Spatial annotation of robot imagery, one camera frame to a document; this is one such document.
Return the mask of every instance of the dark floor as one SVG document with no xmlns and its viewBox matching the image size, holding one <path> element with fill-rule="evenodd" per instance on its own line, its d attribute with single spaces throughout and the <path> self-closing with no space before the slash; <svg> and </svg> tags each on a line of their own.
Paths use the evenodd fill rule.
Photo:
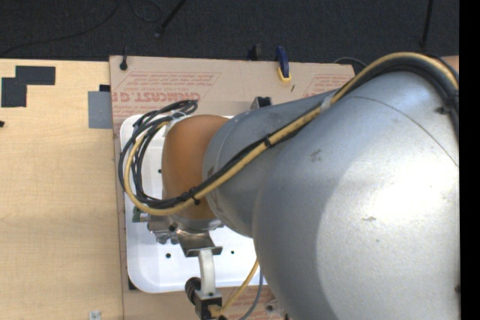
<svg viewBox="0 0 480 320">
<path fill-rule="evenodd" d="M 110 55 L 364 62 L 398 51 L 459 55 L 460 0 L 0 0 L 0 57 L 107 60 Z"/>
</svg>

